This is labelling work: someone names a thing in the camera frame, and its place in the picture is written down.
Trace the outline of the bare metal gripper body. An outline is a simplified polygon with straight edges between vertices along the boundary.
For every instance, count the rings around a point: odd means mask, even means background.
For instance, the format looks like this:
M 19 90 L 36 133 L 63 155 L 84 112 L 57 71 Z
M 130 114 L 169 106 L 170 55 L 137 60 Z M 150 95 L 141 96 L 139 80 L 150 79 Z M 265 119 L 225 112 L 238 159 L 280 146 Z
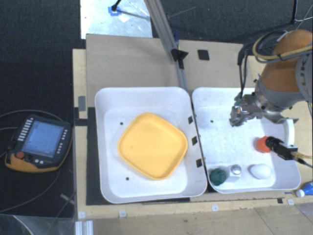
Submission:
M 245 94 L 240 102 L 238 116 L 242 118 L 272 117 L 276 107 L 262 94 Z

